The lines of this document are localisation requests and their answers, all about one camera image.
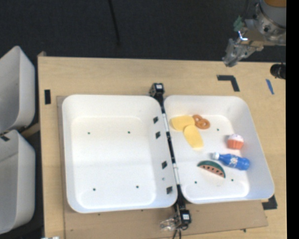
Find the cupcake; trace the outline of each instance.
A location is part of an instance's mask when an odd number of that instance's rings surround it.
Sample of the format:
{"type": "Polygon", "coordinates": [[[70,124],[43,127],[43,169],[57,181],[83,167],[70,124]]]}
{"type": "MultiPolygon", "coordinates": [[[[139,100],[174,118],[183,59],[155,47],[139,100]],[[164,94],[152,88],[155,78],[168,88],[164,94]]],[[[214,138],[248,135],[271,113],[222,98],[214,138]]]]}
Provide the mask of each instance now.
{"type": "Polygon", "coordinates": [[[241,135],[238,134],[232,134],[228,137],[227,140],[227,146],[231,149],[241,149],[241,147],[244,145],[244,139],[241,135]]]}

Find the tabletop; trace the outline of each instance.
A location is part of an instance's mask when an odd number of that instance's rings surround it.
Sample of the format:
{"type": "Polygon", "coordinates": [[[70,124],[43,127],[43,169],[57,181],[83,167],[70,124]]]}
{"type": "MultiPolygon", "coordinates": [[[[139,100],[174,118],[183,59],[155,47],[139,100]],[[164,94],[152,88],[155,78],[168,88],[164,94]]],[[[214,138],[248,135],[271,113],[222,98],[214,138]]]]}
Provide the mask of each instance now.
{"type": "Polygon", "coordinates": [[[159,222],[171,209],[79,214],[66,203],[59,141],[58,98],[72,94],[148,95],[163,83],[165,96],[237,96],[248,105],[275,184],[276,209],[262,201],[192,205],[188,239],[287,238],[286,81],[270,74],[273,63],[68,58],[38,56],[39,119],[46,237],[171,238],[159,222]]]}

